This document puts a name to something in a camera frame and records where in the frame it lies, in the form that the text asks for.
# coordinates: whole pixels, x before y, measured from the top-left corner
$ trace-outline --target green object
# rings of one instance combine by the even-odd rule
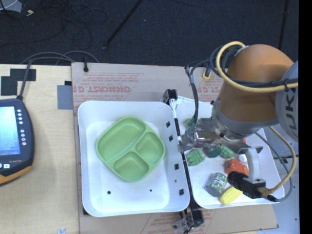
[[[234,156],[236,156],[236,153],[234,153],[230,148],[228,148],[227,146],[219,146],[220,149],[220,156],[223,158],[232,158]]]
[[[220,149],[219,149],[219,146],[215,146],[215,147],[213,147],[213,150],[212,151],[209,151],[208,153],[207,153],[207,156],[209,157],[209,158],[215,158],[215,157],[217,157],[217,156],[219,156],[220,155]]]
[[[198,165],[205,159],[205,156],[203,156],[203,153],[200,151],[199,148],[192,150],[185,157],[189,166]]]
[[[193,129],[196,126],[196,123],[194,122],[194,117],[191,119],[187,119],[184,121],[184,125],[188,129]]]
[[[97,139],[104,164],[128,182],[143,179],[164,158],[166,147],[158,134],[137,117],[123,117]]]

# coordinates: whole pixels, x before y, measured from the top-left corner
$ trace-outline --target dark carpet floor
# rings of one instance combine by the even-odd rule
[[[75,61],[185,66],[234,40],[298,60],[299,0],[142,0],[112,37],[138,1],[19,0],[20,12],[0,10],[0,63],[74,51],[67,56]]]

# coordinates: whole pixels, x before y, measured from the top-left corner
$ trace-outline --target black tape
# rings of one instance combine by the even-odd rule
[[[25,69],[10,69],[10,76],[1,77],[1,95],[16,96],[18,94],[18,81],[23,81]],[[36,81],[36,69],[30,69],[26,81]]]
[[[64,85],[65,85],[65,86],[71,86],[71,85],[72,85],[72,81],[71,81],[71,80],[66,80],[66,81],[64,82]]]

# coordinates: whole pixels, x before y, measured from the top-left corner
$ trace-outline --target black clip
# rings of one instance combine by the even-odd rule
[[[288,80],[289,80],[288,78],[286,78],[286,79],[284,80],[285,92],[288,92],[288,91],[289,91],[289,87],[287,86],[287,81],[288,81]]]
[[[87,63],[87,58],[86,57],[83,57],[82,58],[82,61],[84,62],[84,68],[83,68],[83,70],[84,70],[84,72],[88,72],[89,71],[89,69],[88,69],[88,63]]]

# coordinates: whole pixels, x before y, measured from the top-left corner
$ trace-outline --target small can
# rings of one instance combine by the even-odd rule
[[[227,176],[222,173],[214,173],[213,178],[206,186],[207,192],[214,197],[219,197],[228,182]]]

